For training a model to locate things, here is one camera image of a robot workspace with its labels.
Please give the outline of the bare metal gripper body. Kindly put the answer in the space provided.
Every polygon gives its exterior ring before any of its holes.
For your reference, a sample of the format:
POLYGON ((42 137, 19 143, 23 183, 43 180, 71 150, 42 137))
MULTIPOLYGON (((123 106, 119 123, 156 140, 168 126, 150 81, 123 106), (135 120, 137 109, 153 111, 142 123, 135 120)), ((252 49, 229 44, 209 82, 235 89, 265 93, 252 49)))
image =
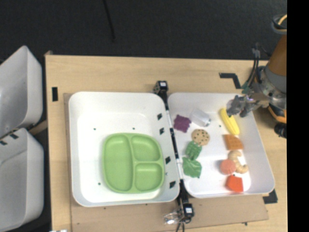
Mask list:
POLYGON ((270 82, 252 83, 249 97, 261 103, 286 108, 286 94, 270 82))

